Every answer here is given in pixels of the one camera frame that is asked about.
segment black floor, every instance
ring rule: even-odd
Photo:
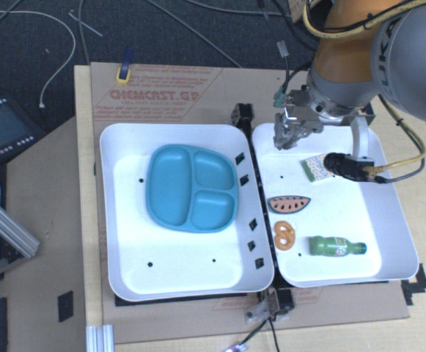
[[[16,0],[0,0],[0,10]],[[153,0],[208,38],[242,67],[284,69],[275,39],[260,15],[216,12],[181,0]],[[257,0],[196,0],[212,7],[257,11]],[[288,9],[287,0],[277,0]],[[73,66],[86,63],[78,33],[80,0],[23,0],[14,10],[38,11],[67,24],[76,36],[76,52],[69,64],[49,84],[44,94],[44,114],[39,109],[46,81],[70,55],[73,41],[63,25],[51,18],[14,13],[0,22],[0,95],[10,95],[47,132],[74,115]],[[313,13],[324,20],[331,3],[323,0]],[[235,67],[224,55],[191,30],[145,0],[86,0],[83,22],[100,34],[85,30],[90,61],[121,62],[125,47],[134,48],[133,62],[165,65]],[[310,60],[304,48],[286,30],[280,18],[273,30],[287,41],[290,67]]]

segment pretzel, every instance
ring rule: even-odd
[[[289,250],[295,243],[295,230],[287,221],[280,220],[274,225],[274,245],[279,250]]]

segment yellow cable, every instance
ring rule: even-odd
[[[362,170],[367,172],[368,175],[370,177],[374,177],[377,174],[386,171],[387,169],[392,169],[395,167],[399,167],[399,166],[405,166],[406,164],[411,164],[414,163],[416,161],[421,161],[425,154],[426,154],[426,146],[425,143],[422,141],[422,139],[408,126],[408,124],[406,124],[402,118],[400,118],[400,115],[383,99],[381,98],[381,102],[382,104],[386,107],[386,109],[389,110],[390,114],[393,116],[394,119],[396,119],[396,121],[398,121],[398,125],[401,125],[404,127],[404,129],[406,129],[413,137],[414,139],[418,142],[419,146],[420,146],[420,154],[410,158],[410,159],[405,159],[404,161],[396,161],[394,163],[391,164],[386,164],[385,166],[366,166],[363,167]]]
[[[351,35],[359,34],[363,32],[364,30],[371,29],[375,25],[379,24],[380,22],[383,22],[385,20],[388,20],[391,17],[394,17],[396,15],[399,15],[400,13],[406,12],[407,10],[411,10],[413,8],[419,7],[420,5],[426,4],[426,0],[411,0],[407,1],[406,3],[402,3],[402,5],[389,9],[379,15],[376,18],[369,19],[363,23],[361,23],[360,26],[357,26],[354,29],[345,30],[343,32],[323,32],[316,27],[314,27],[309,20],[309,5],[314,0],[309,0],[309,4],[304,5],[304,11],[302,14],[302,19],[304,22],[305,27],[309,32],[311,32],[316,37],[325,38],[325,39],[338,39],[343,37],[349,37]]]

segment white cable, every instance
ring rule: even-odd
[[[5,13],[5,10],[0,10],[0,14]],[[39,104],[39,108],[44,109],[45,108],[45,104],[43,102],[43,95],[45,94],[46,89],[48,88],[48,85],[54,80],[54,78],[59,74],[59,72],[61,72],[65,66],[69,63],[69,61],[71,61],[71,59],[74,56],[74,52],[76,51],[76,37],[74,36],[74,33],[71,31],[71,29],[67,26],[66,23],[64,23],[63,21],[59,20],[58,18],[43,13],[43,12],[35,12],[32,10],[13,10],[11,12],[9,12],[11,14],[29,14],[29,15],[41,15],[43,17],[47,17],[50,18],[53,21],[56,21],[57,23],[60,23],[61,25],[63,25],[63,27],[66,28],[66,30],[70,33],[71,37],[73,38],[73,49],[71,50],[71,53],[69,55],[69,57],[66,59],[66,61],[61,65],[61,67],[58,68],[58,70],[46,81],[45,85],[42,88],[42,91],[40,93],[40,104]]]

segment green bottle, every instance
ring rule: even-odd
[[[345,238],[323,238],[315,236],[310,238],[310,254],[326,255],[331,257],[344,257],[350,253],[364,254],[367,251],[365,243],[351,243]]]

